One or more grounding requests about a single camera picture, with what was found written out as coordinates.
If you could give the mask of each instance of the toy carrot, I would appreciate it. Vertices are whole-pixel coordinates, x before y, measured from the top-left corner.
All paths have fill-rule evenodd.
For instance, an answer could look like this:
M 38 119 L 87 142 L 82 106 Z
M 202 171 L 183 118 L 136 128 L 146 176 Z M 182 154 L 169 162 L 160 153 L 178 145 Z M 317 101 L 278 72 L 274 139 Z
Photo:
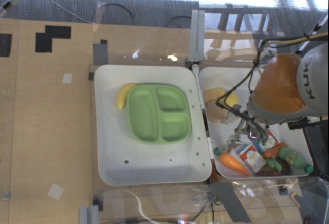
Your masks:
M 280 148 L 287 146 L 285 143 L 279 143 L 276 146 L 264 151 L 263 157 L 265 158 L 271 158 L 272 156 L 275 156 L 279 153 Z
M 228 168 L 237 171 L 239 173 L 245 174 L 247 176 L 250 176 L 250 173 L 248 170 L 246 170 L 243 165 L 241 165 L 231 154 L 229 153 L 221 153 L 218 148 L 215 150 L 215 154 L 220 157 L 220 162 L 227 166 Z

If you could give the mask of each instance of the plastic bottle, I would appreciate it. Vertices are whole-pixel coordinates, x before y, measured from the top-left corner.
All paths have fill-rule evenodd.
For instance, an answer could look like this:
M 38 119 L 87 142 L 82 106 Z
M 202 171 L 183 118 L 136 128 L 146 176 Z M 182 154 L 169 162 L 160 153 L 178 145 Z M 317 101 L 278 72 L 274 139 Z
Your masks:
M 308 174 L 312 173 L 313 167 L 305 163 L 304 158 L 289 147 L 282 147 L 278 153 L 279 157 L 296 169 L 304 169 Z

